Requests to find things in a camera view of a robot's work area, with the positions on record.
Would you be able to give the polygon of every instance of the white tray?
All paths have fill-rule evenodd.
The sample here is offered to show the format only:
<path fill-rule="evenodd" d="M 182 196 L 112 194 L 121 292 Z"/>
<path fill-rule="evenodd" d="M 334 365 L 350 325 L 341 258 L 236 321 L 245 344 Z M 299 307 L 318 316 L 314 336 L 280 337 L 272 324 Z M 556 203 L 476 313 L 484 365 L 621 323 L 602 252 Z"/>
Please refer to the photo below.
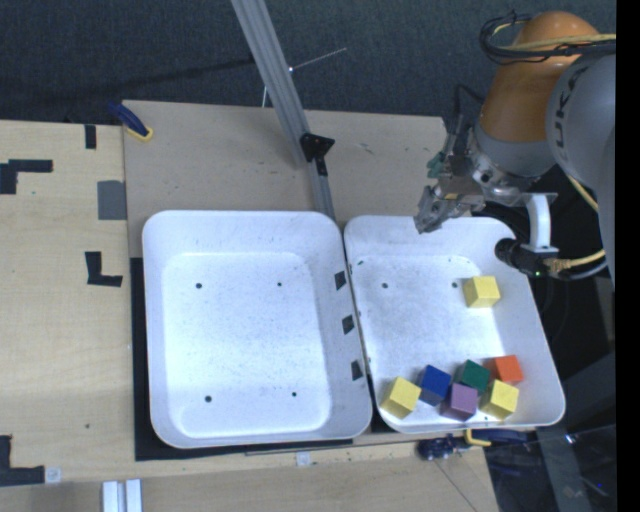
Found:
<path fill-rule="evenodd" d="M 453 373 L 471 359 L 516 354 L 525 380 L 516 412 L 504 421 L 477 412 L 465 423 L 418 401 L 404 419 L 380 410 L 393 429 L 411 434 L 482 427 L 550 425 L 565 400 L 527 277 L 499 261 L 494 247 L 513 233 L 489 218 L 448 220 L 419 235 L 411 217 L 362 216 L 344 241 L 362 338 L 377 403 L 397 376 L 415 381 L 427 364 Z M 496 277 L 502 299 L 468 308 L 462 285 L 475 275 Z"/>
<path fill-rule="evenodd" d="M 143 230 L 151 421 L 178 448 L 353 438 L 371 420 L 340 231 L 165 211 Z"/>

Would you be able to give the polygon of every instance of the blue and yellow clamp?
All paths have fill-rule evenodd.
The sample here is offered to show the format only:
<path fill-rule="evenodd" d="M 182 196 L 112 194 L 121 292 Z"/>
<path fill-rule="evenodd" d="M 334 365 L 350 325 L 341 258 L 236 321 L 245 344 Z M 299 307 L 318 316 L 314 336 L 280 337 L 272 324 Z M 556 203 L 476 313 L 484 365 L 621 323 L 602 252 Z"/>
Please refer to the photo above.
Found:
<path fill-rule="evenodd" d="M 117 117 L 126 127 L 126 131 L 132 137 L 141 142 L 148 142 L 153 137 L 153 130 L 140 120 L 131 110 L 122 104 L 116 104 L 112 101 L 107 105 L 109 114 Z"/>

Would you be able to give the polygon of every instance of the robotic arm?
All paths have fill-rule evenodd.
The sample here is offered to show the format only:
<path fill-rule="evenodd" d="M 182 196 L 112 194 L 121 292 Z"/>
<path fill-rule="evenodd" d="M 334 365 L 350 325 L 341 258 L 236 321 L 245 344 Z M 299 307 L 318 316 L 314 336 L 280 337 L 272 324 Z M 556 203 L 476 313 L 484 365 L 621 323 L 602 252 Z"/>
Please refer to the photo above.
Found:
<path fill-rule="evenodd" d="M 523 28 L 511 46 L 491 43 L 499 30 L 516 24 Z M 437 184 L 423 192 L 414 218 L 418 232 L 481 212 L 488 201 L 523 206 L 530 239 L 501 240 L 498 258 L 534 277 L 558 276 L 606 254 L 615 286 L 615 35 L 601 35 L 577 16 L 550 11 L 490 20 L 480 43 L 501 66 L 479 118 L 461 134 L 463 116 L 456 112 L 443 150 L 427 164 Z M 599 213 L 604 250 L 595 255 L 559 259 L 550 244 L 549 203 L 556 194 L 527 192 L 555 164 Z"/>

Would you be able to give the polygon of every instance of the purple block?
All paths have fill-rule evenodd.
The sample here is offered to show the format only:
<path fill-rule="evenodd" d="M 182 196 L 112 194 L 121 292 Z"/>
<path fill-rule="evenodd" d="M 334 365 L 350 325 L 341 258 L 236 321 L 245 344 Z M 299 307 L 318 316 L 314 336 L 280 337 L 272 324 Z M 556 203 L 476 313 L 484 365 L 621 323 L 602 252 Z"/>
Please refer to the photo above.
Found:
<path fill-rule="evenodd" d="M 420 400 L 429 405 L 439 405 L 447 396 L 451 378 L 447 372 L 430 364 L 427 365 L 418 376 L 417 384 L 422 388 Z"/>
<path fill-rule="evenodd" d="M 458 421 L 466 421 L 476 413 L 478 390 L 464 384 L 451 384 L 447 398 L 440 405 L 440 414 Z"/>

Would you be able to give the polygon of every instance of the cube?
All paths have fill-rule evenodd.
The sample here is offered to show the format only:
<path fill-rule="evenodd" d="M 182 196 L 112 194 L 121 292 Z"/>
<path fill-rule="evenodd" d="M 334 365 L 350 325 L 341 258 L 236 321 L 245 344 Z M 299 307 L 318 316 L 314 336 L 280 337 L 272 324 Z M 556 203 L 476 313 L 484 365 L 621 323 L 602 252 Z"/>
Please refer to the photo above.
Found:
<path fill-rule="evenodd" d="M 387 386 L 380 408 L 402 419 L 415 409 L 420 391 L 420 387 L 413 382 L 396 377 Z"/>
<path fill-rule="evenodd" d="M 462 290 L 470 308 L 488 308 L 500 300 L 500 290 L 494 276 L 474 276 L 464 283 Z"/>
<path fill-rule="evenodd" d="M 464 384 L 478 390 L 478 394 L 482 394 L 487 389 L 491 372 L 482 365 L 479 365 L 471 359 L 467 359 L 456 369 L 453 376 L 453 382 Z"/>
<path fill-rule="evenodd" d="M 524 380 L 518 356 L 494 357 L 485 363 L 485 367 L 491 374 L 491 379 L 498 379 L 507 384 L 517 384 Z"/>
<path fill-rule="evenodd" d="M 429 405 L 440 405 L 447 396 L 451 379 L 447 372 L 428 364 L 418 376 L 417 384 L 422 389 L 420 400 Z"/>
<path fill-rule="evenodd" d="M 478 408 L 486 414 L 504 420 L 515 412 L 519 393 L 520 390 L 515 386 L 496 379 L 480 398 Z"/>
<path fill-rule="evenodd" d="M 440 404 L 440 414 L 458 421 L 466 421 L 473 416 L 478 407 L 478 390 L 454 382 L 449 388 L 447 398 Z"/>

